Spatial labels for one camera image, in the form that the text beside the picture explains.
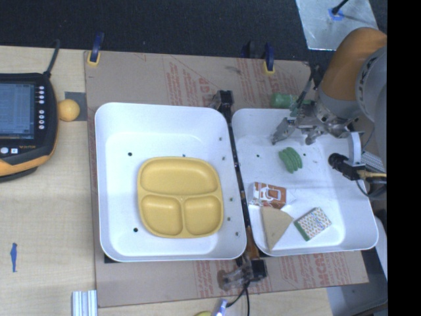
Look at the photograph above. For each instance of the orange and white carton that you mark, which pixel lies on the orange and white carton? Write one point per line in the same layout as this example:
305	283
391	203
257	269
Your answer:
269	194

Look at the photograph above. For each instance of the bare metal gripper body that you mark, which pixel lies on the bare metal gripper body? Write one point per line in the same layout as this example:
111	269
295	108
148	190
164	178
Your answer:
324	122

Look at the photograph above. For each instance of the green patterned packet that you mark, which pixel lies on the green patterned packet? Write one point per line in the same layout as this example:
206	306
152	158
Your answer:
312	224

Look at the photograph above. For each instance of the black cylinder on white bracket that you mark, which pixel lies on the black cylinder on white bracket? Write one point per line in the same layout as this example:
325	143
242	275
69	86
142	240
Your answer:
342	165

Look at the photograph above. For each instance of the brown cardboard board, red print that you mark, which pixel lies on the brown cardboard board, red print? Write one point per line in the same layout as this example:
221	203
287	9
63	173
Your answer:
138	77

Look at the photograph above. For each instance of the yellow divided plate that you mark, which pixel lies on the yellow divided plate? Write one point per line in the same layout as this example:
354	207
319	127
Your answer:
179	176

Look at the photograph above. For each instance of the green toy vegetable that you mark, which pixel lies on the green toy vegetable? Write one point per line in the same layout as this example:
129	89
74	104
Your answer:
281	100

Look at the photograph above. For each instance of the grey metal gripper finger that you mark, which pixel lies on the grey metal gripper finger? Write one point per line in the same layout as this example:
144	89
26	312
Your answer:
282	131
310	139

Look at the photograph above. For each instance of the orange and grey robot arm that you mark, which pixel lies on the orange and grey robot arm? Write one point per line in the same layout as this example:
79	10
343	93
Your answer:
345	64

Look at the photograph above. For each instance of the tan pizza slice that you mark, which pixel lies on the tan pizza slice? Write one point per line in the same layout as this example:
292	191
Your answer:
273	224

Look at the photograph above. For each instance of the green pea pods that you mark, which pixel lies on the green pea pods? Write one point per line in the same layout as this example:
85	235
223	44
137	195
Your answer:
290	159

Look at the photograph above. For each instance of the yellow toy lemon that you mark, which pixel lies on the yellow toy lemon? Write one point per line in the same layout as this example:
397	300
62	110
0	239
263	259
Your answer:
68	110

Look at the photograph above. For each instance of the white plastic tray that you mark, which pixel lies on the white plastic tray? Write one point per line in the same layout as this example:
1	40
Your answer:
329	193
125	176

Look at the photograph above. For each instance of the thin black and white rod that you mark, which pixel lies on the thin black and white rod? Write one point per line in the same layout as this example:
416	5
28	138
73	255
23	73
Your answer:
237	171

